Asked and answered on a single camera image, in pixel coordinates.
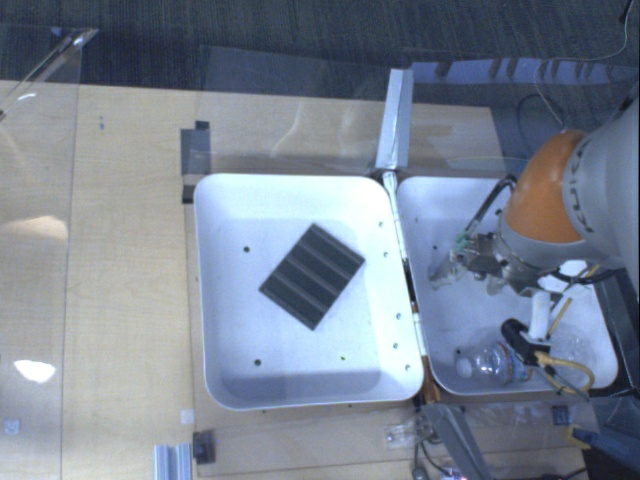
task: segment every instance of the white cable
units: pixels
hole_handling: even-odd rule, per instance
[[[553,61],[572,61],[572,62],[596,62],[599,60],[607,60],[607,59],[611,59],[613,57],[616,57],[617,55],[620,55],[627,47],[627,44],[629,43],[629,34],[628,34],[628,30],[629,30],[629,17],[631,16],[631,9],[633,9],[633,4],[635,3],[636,0],[631,0],[631,2],[629,2],[629,9],[627,10],[627,16],[624,19],[624,42],[622,43],[622,46],[615,51],[614,53],[610,53],[608,55],[604,55],[602,57],[593,57],[591,59],[581,59],[579,57],[552,57],[550,59],[545,59],[543,60],[540,65],[534,70],[533,72],[533,85],[536,88],[536,92],[538,93],[538,95],[540,96],[540,98],[542,98],[542,101],[544,102],[544,104],[547,106],[547,109],[549,109],[549,112],[551,112],[551,115],[553,116],[553,118],[558,122],[558,124],[564,128],[564,123],[562,122],[562,119],[558,116],[558,114],[555,113],[555,111],[553,110],[553,108],[551,107],[551,104],[549,103],[549,101],[547,100],[547,98],[545,98],[544,94],[542,94],[542,91],[540,90],[540,86],[538,85],[538,78],[539,78],[539,73],[540,73],[540,68],[542,66],[546,66],[548,65],[549,62],[553,62]]]

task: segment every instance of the plastic bottle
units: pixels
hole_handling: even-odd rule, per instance
[[[526,382],[533,375],[531,367],[522,363],[513,350],[500,341],[479,345],[458,355],[456,371],[464,379],[474,378],[484,385],[496,386]]]

